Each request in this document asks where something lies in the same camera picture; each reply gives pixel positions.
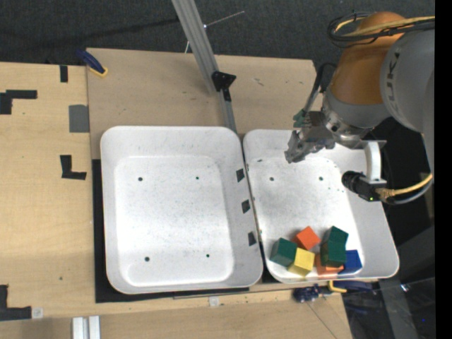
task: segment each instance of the toy block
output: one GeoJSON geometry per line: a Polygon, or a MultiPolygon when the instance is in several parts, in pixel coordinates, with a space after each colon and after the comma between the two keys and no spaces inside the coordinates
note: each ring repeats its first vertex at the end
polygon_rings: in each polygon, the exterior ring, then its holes
{"type": "Polygon", "coordinates": [[[320,262],[322,266],[341,267],[347,260],[345,245],[341,242],[327,241],[320,246],[320,262]]]}
{"type": "Polygon", "coordinates": [[[344,265],[341,265],[338,268],[333,268],[330,266],[322,266],[320,254],[316,255],[315,265],[317,268],[317,274],[319,276],[336,276],[341,270],[344,269],[344,265]]]}
{"type": "Polygon", "coordinates": [[[362,268],[358,250],[347,250],[345,255],[347,259],[344,263],[344,269],[339,272],[340,274],[356,273],[360,268],[362,268]]]}
{"type": "Polygon", "coordinates": [[[317,244],[320,244],[321,240],[320,237],[317,236],[311,229],[311,227],[308,226],[295,235],[293,242],[301,249],[310,250],[317,244]]]}
{"type": "Polygon", "coordinates": [[[281,237],[273,244],[270,260],[287,267],[294,262],[296,252],[297,244],[281,237]]]}
{"type": "Polygon", "coordinates": [[[295,254],[295,260],[287,268],[291,273],[306,276],[312,271],[314,267],[315,253],[300,249],[297,247],[297,253],[295,254]]]}
{"type": "Polygon", "coordinates": [[[348,239],[348,233],[345,231],[342,231],[340,228],[337,228],[336,226],[332,226],[322,238],[322,244],[327,241],[334,241],[334,242],[341,242],[344,244],[347,243],[348,239]]]}

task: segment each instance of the green cube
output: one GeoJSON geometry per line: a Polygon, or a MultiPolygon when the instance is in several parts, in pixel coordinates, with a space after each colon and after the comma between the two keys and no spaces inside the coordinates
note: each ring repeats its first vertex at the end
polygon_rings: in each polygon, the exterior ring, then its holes
{"type": "Polygon", "coordinates": [[[347,261],[345,245],[341,242],[327,241],[320,246],[320,262],[322,266],[339,268],[347,261]]]}
{"type": "Polygon", "coordinates": [[[270,260],[274,263],[279,263],[280,265],[288,267],[294,262],[296,253],[297,244],[281,237],[273,244],[270,260]]]}
{"type": "Polygon", "coordinates": [[[323,235],[322,244],[327,241],[340,242],[341,244],[346,244],[348,239],[348,233],[342,231],[340,228],[336,226],[332,226],[325,234],[323,235]]]}

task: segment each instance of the black tape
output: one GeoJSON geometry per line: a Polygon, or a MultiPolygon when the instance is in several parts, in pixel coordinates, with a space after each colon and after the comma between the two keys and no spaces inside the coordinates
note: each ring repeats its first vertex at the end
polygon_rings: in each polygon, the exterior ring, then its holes
{"type": "Polygon", "coordinates": [[[5,93],[0,93],[0,114],[11,114],[13,101],[5,93]]]}
{"type": "Polygon", "coordinates": [[[63,173],[61,178],[69,179],[86,179],[86,172],[73,172],[72,171],[72,156],[71,155],[60,155],[61,168],[63,173]]]}
{"type": "Polygon", "coordinates": [[[37,99],[37,90],[6,90],[10,99],[37,99]]]}
{"type": "Polygon", "coordinates": [[[8,285],[0,285],[0,321],[31,319],[31,307],[8,308],[8,285]]]}
{"type": "Polygon", "coordinates": [[[253,246],[257,243],[254,233],[252,231],[248,232],[248,246],[253,246]]]}
{"type": "Polygon", "coordinates": [[[249,200],[242,202],[242,211],[243,213],[247,213],[249,209],[251,208],[251,205],[249,204],[249,200]]]}
{"type": "Polygon", "coordinates": [[[240,182],[241,180],[243,180],[243,178],[245,178],[245,172],[243,168],[237,170],[235,173],[237,174],[237,182],[240,182]]]}
{"type": "Polygon", "coordinates": [[[62,83],[68,83],[69,75],[68,75],[68,66],[67,65],[59,66],[59,81],[62,83]]]}

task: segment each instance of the yellow cable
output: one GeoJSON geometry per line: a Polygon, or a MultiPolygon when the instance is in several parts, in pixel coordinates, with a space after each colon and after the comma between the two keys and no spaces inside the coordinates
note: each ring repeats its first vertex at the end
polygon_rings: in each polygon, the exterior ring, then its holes
{"type": "MultiPolygon", "coordinates": [[[[350,24],[350,23],[354,23],[355,21],[359,21],[364,19],[364,17],[362,18],[357,18],[357,19],[349,19],[346,21],[341,22],[340,24],[338,24],[338,26],[336,27],[336,29],[334,30],[335,32],[337,32],[339,29],[341,29],[343,26],[350,24]]],[[[364,35],[368,32],[373,32],[375,30],[383,30],[383,29],[387,29],[387,28],[394,28],[397,27],[399,25],[407,25],[407,24],[411,24],[411,23],[416,23],[417,21],[424,21],[424,20],[429,20],[429,19],[435,19],[435,16],[422,16],[419,18],[408,18],[408,19],[402,19],[402,20],[397,20],[397,21],[391,21],[388,23],[382,23],[379,25],[375,25],[375,26],[371,26],[362,30],[356,30],[354,32],[349,32],[348,34],[344,34],[344,37],[352,37],[352,36],[356,36],[356,35],[364,35]]]]}
{"type": "Polygon", "coordinates": [[[341,287],[334,286],[334,282],[332,280],[328,281],[328,289],[331,292],[342,292],[342,293],[347,292],[347,289],[343,289],[341,287]]]}
{"type": "Polygon", "coordinates": [[[356,30],[354,32],[349,32],[348,34],[344,34],[345,37],[353,37],[356,35],[365,35],[368,32],[373,32],[375,30],[383,30],[388,28],[396,28],[398,26],[404,26],[416,23],[418,21],[424,21],[429,19],[435,19],[434,16],[424,16],[421,18],[409,18],[409,19],[403,19],[403,20],[397,20],[397,21],[390,21],[388,23],[382,23],[375,26],[370,26],[368,28],[362,29],[362,30],[356,30]]]}
{"type": "Polygon", "coordinates": [[[433,179],[433,174],[429,174],[425,179],[423,179],[418,184],[407,187],[406,189],[375,189],[375,192],[380,195],[380,197],[386,199],[388,197],[394,197],[401,194],[407,194],[408,192],[415,191],[422,188],[428,184],[433,179]]]}

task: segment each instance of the wooden table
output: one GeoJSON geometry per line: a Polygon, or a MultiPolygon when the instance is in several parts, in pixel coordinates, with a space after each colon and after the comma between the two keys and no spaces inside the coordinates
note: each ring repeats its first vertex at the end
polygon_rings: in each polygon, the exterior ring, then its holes
{"type": "MultiPolygon", "coordinates": [[[[107,338],[141,338],[141,329],[146,329],[143,338],[150,333],[153,338],[180,333],[193,338],[273,338],[301,331],[305,338],[351,338],[340,295],[298,304],[288,290],[293,287],[284,284],[258,283],[249,292],[221,296],[220,307],[209,307],[207,297],[96,304],[91,160],[98,157],[100,134],[124,122],[149,124],[150,117],[155,125],[175,120],[175,125],[209,126],[221,121],[218,102],[207,93],[190,54],[90,51],[110,64],[110,76],[104,80],[84,66],[69,66],[68,82],[62,83],[56,65],[0,64],[0,92],[38,91],[36,100],[13,100],[12,114],[0,115],[0,284],[9,284],[8,307],[41,307],[44,312],[44,319],[0,323],[0,337],[26,338],[29,333],[31,338],[65,338],[72,317],[101,315],[107,338]],[[121,72],[113,68],[116,58],[128,74],[133,75],[138,64],[143,84],[131,79],[121,85],[121,72]],[[158,66],[159,74],[143,73],[146,63],[150,69],[158,66]],[[165,80],[168,72],[178,73],[170,83],[165,80]],[[129,100],[124,106],[117,87],[127,91],[132,85],[138,103],[129,100]],[[90,133],[70,132],[69,106],[88,104],[90,133]],[[103,114],[116,115],[106,119],[103,114]],[[72,155],[73,171],[87,172],[86,179],[62,179],[60,155],[72,155]]],[[[311,61],[242,56],[217,60],[223,71],[238,77],[231,93],[240,135],[256,128],[291,128],[292,115],[315,79],[311,61]]]]}

